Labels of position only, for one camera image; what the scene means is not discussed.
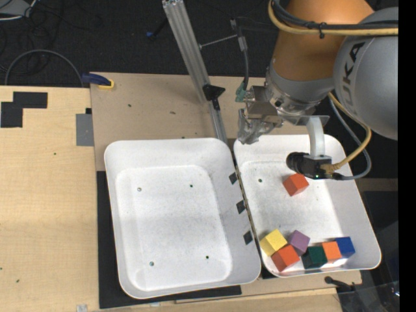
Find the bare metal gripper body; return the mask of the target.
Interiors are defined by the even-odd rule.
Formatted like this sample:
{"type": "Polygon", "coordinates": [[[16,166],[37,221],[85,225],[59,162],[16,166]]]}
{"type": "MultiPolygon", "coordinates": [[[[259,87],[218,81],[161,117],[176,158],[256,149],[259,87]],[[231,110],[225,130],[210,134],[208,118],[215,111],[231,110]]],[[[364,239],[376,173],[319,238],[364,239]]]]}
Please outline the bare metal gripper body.
{"type": "Polygon", "coordinates": [[[314,113],[316,101],[297,99],[273,86],[252,86],[244,97],[244,117],[275,126],[288,121],[303,124],[303,116],[314,113]]]}

